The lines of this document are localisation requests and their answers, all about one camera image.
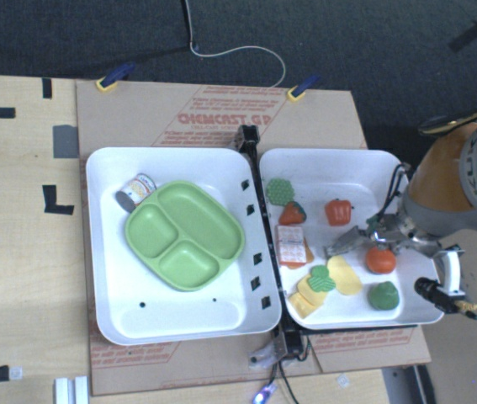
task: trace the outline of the white tray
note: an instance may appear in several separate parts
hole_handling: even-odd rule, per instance
[[[328,149],[274,149],[262,155],[260,169],[266,189],[272,178],[289,180],[295,197],[302,205],[307,220],[302,225],[305,239],[315,254],[313,263],[290,269],[280,267],[284,293],[290,296],[296,284],[316,265],[326,265],[324,246],[329,246],[340,235],[358,225],[366,226],[366,219],[377,213],[384,203],[391,174],[399,160],[385,151],[328,150]],[[400,186],[402,190],[407,180]],[[329,226],[324,205],[335,198],[348,199],[352,206],[352,219],[345,226]],[[271,205],[267,199],[268,216],[272,234],[283,207]],[[396,201],[387,210],[395,212]],[[368,247],[360,247],[344,254],[362,280],[362,290],[354,296],[345,296],[333,290],[325,304],[302,319],[287,301],[290,315],[302,327],[320,329],[344,329],[360,327],[396,327],[432,323],[440,320],[443,313],[414,291],[414,283],[420,277],[437,279],[437,270],[431,259],[414,250],[404,250],[397,256],[397,267],[391,274],[371,274],[364,263]],[[391,280],[400,292],[400,304],[391,311],[377,311],[367,301],[372,285]]]
[[[115,193],[137,173],[158,187],[179,179],[194,183],[240,222],[244,249],[213,283],[194,292],[175,290],[132,252],[124,232],[129,214]],[[109,341],[161,343],[277,326],[282,307],[251,169],[242,155],[218,148],[104,148],[88,158],[87,191],[96,317]]]

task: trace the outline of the robotic hand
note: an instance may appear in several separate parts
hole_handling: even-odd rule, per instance
[[[400,164],[393,172],[384,205],[367,220],[366,229],[355,226],[326,249],[326,256],[371,240],[394,253],[403,247],[415,249],[432,258],[444,275],[442,284],[418,279],[416,292],[446,313],[464,312],[476,318],[459,288],[458,258],[463,251],[457,245],[443,248],[439,240],[462,229],[477,231],[477,110],[429,120],[419,131],[437,139],[408,185],[401,193],[410,167]],[[396,198],[397,211],[387,214]]]

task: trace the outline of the red tomato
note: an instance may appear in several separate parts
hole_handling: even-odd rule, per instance
[[[389,274],[395,269],[397,264],[395,255],[386,248],[380,250],[378,247],[371,247],[365,254],[365,263],[367,268],[375,274]]]
[[[334,199],[324,205],[330,226],[344,226],[350,222],[352,205],[350,200]]]

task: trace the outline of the white cable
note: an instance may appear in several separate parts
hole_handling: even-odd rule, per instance
[[[214,57],[226,56],[227,54],[230,54],[231,52],[242,51],[242,50],[261,50],[261,51],[265,51],[269,54],[272,54],[274,57],[276,57],[279,60],[279,62],[281,63],[281,66],[283,68],[283,74],[281,75],[281,78],[279,78],[279,80],[274,85],[272,85],[270,88],[277,87],[281,82],[283,82],[283,80],[285,79],[285,76],[287,74],[287,67],[285,66],[285,62],[283,61],[283,58],[281,58],[281,56],[279,54],[277,54],[276,52],[274,52],[272,50],[269,50],[268,48],[264,48],[263,46],[246,45],[246,46],[238,46],[238,47],[232,48],[230,50],[224,50],[223,52],[217,52],[215,54],[200,54],[200,53],[198,53],[193,48],[193,27],[192,27],[192,23],[191,23],[191,13],[189,11],[189,1],[184,0],[184,2],[186,4],[186,13],[188,15],[189,49],[192,51],[192,53],[194,55],[196,55],[197,57],[201,57],[201,58],[214,58]]]

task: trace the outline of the dark floor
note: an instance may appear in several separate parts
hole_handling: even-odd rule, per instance
[[[281,87],[350,90],[368,146],[413,166],[432,140],[420,122],[477,105],[477,0],[188,0],[201,53],[277,52]],[[271,86],[261,50],[198,58],[183,0],[0,0],[0,74]]]

